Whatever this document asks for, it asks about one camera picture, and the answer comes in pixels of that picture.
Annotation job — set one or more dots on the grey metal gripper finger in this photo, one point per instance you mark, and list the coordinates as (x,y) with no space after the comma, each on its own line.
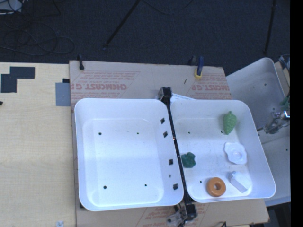
(270,128)

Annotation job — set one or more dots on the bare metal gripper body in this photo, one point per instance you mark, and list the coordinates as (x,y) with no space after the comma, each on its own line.
(281,119)

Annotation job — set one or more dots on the light green grapes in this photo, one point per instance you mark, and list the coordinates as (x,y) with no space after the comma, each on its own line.
(229,123)

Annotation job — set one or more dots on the white fried egg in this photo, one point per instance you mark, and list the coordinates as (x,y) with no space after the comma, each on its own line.
(235,153)

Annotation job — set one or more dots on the white carton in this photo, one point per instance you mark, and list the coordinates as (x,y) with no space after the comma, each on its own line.
(239,182)

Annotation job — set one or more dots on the white plastic tray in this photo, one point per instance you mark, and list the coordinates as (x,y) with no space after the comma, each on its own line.
(208,148)
(123,159)

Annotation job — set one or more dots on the orange doughnut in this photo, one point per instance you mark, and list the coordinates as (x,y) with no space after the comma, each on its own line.
(210,187)

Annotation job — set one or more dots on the dark green broccoli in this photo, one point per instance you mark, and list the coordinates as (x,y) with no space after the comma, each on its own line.
(188,160)

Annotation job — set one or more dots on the white paper strip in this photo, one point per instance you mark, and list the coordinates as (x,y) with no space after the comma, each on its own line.
(183,97)

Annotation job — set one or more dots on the thin black rod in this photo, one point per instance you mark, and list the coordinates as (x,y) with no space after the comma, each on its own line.
(175,143)

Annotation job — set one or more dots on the brown cardboard board red print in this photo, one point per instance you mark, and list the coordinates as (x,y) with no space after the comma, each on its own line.
(142,84)

